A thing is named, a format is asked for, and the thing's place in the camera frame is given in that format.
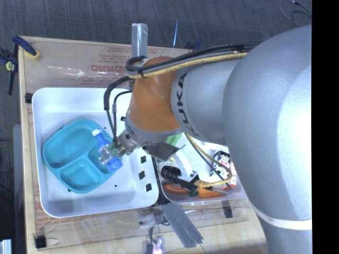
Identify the white plastic tray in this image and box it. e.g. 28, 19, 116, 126
31, 87, 160, 219
155, 135, 250, 205

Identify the blue divided plate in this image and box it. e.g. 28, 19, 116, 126
41, 119, 123, 195

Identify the light green packet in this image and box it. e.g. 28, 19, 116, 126
164, 133, 184, 147

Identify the brown cardboard board red print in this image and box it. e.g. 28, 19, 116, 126
22, 40, 251, 248

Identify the black white red printed carton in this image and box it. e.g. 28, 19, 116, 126
210, 150, 237, 189

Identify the blue clear plastic bottle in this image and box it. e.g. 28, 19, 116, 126
92, 129, 124, 174

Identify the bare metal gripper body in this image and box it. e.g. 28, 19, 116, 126
115, 131, 143, 157

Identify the red sausage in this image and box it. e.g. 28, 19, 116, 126
163, 183, 190, 195

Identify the orange carrot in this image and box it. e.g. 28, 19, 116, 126
189, 186, 230, 199

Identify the black cylinder on white bracket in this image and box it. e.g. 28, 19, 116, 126
160, 152, 200, 193

